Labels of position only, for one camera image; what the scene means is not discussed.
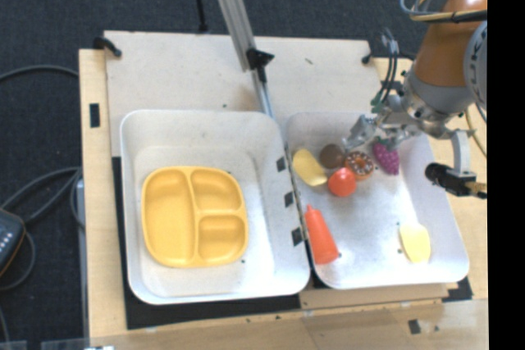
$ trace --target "black bracket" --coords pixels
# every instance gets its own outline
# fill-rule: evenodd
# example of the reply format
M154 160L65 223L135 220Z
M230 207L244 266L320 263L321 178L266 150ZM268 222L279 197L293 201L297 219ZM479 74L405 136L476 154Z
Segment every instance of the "black bracket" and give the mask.
M259 80L265 84L267 77L264 68L275 56L268 52L261 52L255 48L250 48L246 52L246 57L248 58L249 68L256 70Z
M105 37L95 37L93 40L93 48L96 50L107 48L115 57L120 57L122 55L122 51L115 47L115 44Z
M467 186L468 182L475 182L476 176L459 177L450 173L452 168L439 163L431 163L425 169L425 176L434 184L444 188L446 192L457 197L472 196L473 191ZM474 194L478 198L487 198L486 193L480 191Z

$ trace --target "cable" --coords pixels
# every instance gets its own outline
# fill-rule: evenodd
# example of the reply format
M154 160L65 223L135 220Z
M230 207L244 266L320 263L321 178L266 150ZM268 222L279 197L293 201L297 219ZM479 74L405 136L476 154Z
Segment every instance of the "cable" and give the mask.
M2 326L3 338L6 340L6 343L11 342L9 337L9 329L7 328L6 317L3 314L2 306L0 306L0 325Z
M47 173L45 175L42 175L39 178L37 178L35 180L32 180L31 182L26 184L21 189L19 189L16 193L14 193L12 196L10 196L4 203L2 203L2 205L0 205L0 207L3 207L4 209L7 208L7 206L9 206L12 203L16 202L17 200L19 200L21 198L21 196L25 192L29 191L35 185L37 185L37 184L39 184L39 183L41 183L41 182L43 182L45 180L50 180L51 178L55 178L55 177L58 177L60 175L67 174L68 172L77 172L78 170L79 170L78 166L73 166L73 167L66 168L66 169L54 170L53 172L49 172L49 173Z
M479 115L482 117L483 121L485 121L485 124L486 124L486 114L485 114L485 112L483 112L483 110L482 110L482 106L479 105L479 104L476 102L476 108L477 108L477 111L479 112Z
M34 239L33 239L33 236L27 231L25 232L25 238L27 239L27 243L29 244L30 250L31 250L30 263L25 268L24 274L18 280L15 280L14 282L6 286L0 286L0 292L6 292L7 290L13 290L14 288L17 288L18 286L20 286L22 283L24 283L27 280L27 278L30 276L31 272L34 269L34 264L36 262L36 247L34 245Z
M32 213L26 220L25 224L30 225L32 223L35 223L38 219L41 219L42 216L45 214L46 211L48 211L51 206L73 185L74 181L77 177L77 173L75 173L70 179L55 193L54 196L52 196L44 205L42 205L37 211Z
M24 75L24 74L32 73L32 72L40 72L40 71L58 72L58 73L62 73L65 75L74 76L77 78L79 77L79 74L76 71L69 69L67 67L55 66L55 65L35 65L35 66L21 67L19 69L8 71L7 73L0 75L0 82L4 82L16 76L20 76L20 75Z
M390 91L392 90L397 73L397 59L399 55L398 44L388 28L384 29L384 33L381 35L381 41L388 49L388 70L386 71L385 83L381 84L379 92L377 92L376 96L372 100L372 105L374 106L379 103L384 103L390 95Z
M402 11L410 16L410 19L428 24L475 22L487 19L487 9L452 12L429 11L431 3L434 1L415 0L411 7L407 7L406 0L399 0L399 4Z

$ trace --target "yellow divided plate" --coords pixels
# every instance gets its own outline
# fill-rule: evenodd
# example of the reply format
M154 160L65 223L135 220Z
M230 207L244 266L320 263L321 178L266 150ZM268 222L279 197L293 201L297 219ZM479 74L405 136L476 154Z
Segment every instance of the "yellow divided plate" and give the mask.
M142 189L146 247L171 267L227 264L248 244L239 184L223 170L173 166L152 172Z

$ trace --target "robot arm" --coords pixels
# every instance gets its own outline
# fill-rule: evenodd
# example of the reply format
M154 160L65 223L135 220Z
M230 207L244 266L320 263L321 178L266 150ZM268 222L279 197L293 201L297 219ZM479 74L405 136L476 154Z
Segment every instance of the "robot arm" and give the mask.
M442 1L439 11L429 11ZM403 88L390 94L399 47L390 31L382 36L389 53L386 82L372 100L374 118L362 117L343 140L346 151L365 143L380 130L389 150L424 133L447 139L454 148L454 167L431 164L426 176L457 195L486 198L469 169L471 130L450 130L447 123L473 103L486 110L487 0L415 0L402 9L415 21L429 24Z

